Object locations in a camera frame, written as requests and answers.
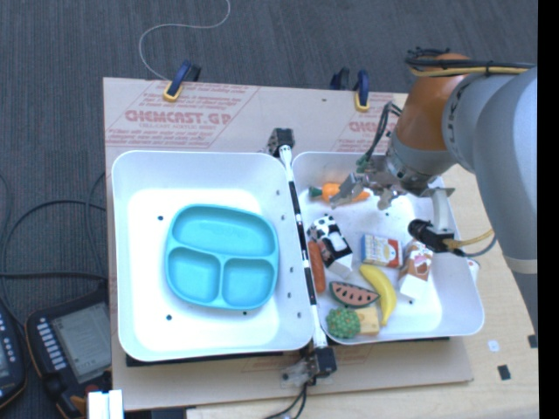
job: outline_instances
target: brown sausage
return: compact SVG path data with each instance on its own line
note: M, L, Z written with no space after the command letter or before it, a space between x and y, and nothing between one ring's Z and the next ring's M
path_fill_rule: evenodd
M308 241L307 249L308 258L311 261L311 270L313 271L314 289L317 293L322 293L326 290L326 275L321 248L315 241Z

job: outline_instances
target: green broccoli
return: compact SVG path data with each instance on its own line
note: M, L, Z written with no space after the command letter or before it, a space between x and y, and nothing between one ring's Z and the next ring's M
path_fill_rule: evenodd
M331 309L326 317L328 331L339 339L351 339L361 330L357 313L346 307Z

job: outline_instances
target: watermelon slice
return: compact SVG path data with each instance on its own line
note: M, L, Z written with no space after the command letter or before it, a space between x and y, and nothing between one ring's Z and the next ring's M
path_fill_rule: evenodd
M380 298L378 293L350 283L333 281L329 286L335 300L349 307L365 307Z

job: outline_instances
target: carrot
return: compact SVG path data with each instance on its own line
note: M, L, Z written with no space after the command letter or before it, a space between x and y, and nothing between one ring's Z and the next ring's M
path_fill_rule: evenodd
M324 183L322 185L322 188L311 187L309 192L311 197L321 196L324 202L329 203L330 197L335 196L340 192L340 185L338 183ZM363 190L356 197L353 198L353 202L365 200L369 196L369 192Z
M314 289L317 293L322 293L326 290L326 274L324 273L321 248L315 241L308 241L307 249L313 272Z

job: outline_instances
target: yellow banana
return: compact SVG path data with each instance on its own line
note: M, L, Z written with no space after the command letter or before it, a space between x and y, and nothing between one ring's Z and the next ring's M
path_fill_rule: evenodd
M374 265L362 264L361 267L359 267L359 271L365 279L375 287L375 290L380 295L378 301L381 304L381 311L383 312L381 325L386 326L388 324L388 318L396 308L397 296L394 286L384 272Z

